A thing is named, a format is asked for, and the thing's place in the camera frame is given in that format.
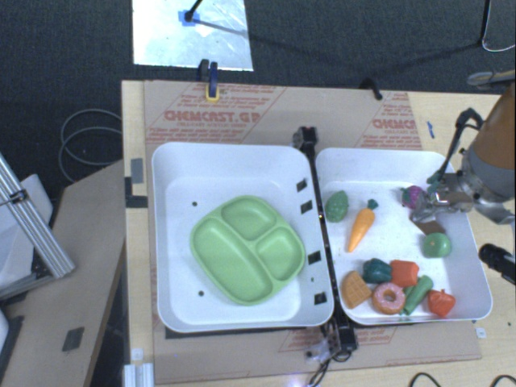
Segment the toy carrot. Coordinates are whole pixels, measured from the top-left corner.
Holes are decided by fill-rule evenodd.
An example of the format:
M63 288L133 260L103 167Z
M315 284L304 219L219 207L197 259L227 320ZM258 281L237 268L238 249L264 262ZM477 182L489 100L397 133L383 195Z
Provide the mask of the toy carrot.
M352 233L349 236L349 244L347 251L353 252L358 243L364 238L366 232L374 222L375 214L372 210L378 207L378 203L374 199L368 200L367 208L360 210L353 223Z

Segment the wooden table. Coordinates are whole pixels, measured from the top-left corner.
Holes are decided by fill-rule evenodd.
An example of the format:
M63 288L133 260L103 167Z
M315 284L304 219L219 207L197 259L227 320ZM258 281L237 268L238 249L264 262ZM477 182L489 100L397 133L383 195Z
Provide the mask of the wooden table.
M487 117L498 96L486 94L433 94L409 93L410 104L414 112L422 148L446 155L455 130L458 114L473 107L483 117ZM435 137L428 131L427 122L431 122ZM124 132L124 170L125 176L131 175L131 158L145 156L144 125L144 84L140 81L123 83L123 132ZM461 140L469 145L475 133L466 131ZM454 156L452 164L460 167L460 158ZM134 195L147 195L145 180L132 186ZM514 201L508 204L514 211ZM127 209L127 276L129 294L129 335L133 351L143 356L133 356L132 364L151 363L153 361L152 313L151 313L151 277L148 250L148 213L145 209ZM476 243L484 243L512 250L514 239L510 227L498 227L476 212L469 215ZM481 360L449 362L438 364L419 364L391 368L370 368L349 371L330 371L326 375L324 386L363 386L408 385L417 372L428 372L441 382L443 387L453 385L488 386L495 376L503 373L515 374L516 363L516 311L514 305L514 285L503 280L499 273L486 269L489 286L493 294L493 311L490 316L477 322L478 328L484 329L486 337L480 340ZM280 377L257 377L224 381L204 381L195 385L216 386L284 386L304 385L308 381L306 374L285 375ZM429 381L420 380L418 387L431 385ZM510 385L503 381L500 386Z
M2 386L90 386L123 270L123 215L122 162L66 188L52 230L76 269L5 308L23 325ZM67 351L68 334L81 337Z

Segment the reflective sheet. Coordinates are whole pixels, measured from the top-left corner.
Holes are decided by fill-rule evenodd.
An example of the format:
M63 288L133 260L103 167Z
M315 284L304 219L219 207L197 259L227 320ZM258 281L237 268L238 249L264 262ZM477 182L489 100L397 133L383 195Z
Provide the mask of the reflective sheet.
M243 0L203 0L192 23L184 12L196 0L132 0L137 65L197 68L202 59L219 69L252 71Z

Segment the toy red pepper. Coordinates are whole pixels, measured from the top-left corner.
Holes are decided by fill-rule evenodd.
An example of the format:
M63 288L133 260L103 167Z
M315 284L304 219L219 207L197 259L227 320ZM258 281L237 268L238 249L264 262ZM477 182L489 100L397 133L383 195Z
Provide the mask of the toy red pepper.
M393 284L402 288L418 284L419 267L415 262L393 260L390 261L390 266Z
M434 289L428 293L428 308L434 314L444 318L455 305L455 297L449 293L445 293L444 289L435 291Z

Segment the dark carpet floor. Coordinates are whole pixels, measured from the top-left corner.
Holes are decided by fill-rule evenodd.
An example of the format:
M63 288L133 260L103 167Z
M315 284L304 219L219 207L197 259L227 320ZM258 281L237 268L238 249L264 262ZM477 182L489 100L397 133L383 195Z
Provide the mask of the dark carpet floor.
M514 50L476 44L485 0L244 1L255 71L221 81L356 88L371 77L382 89L468 92L469 74L514 68ZM132 63L131 0L0 0L0 13L0 152L52 197L69 183L57 164L68 116L119 114L123 79L195 78ZM493 0L492 46L514 42L515 13L516 0ZM91 160L121 156L116 135L85 134L75 147ZM75 179L92 170L69 168Z

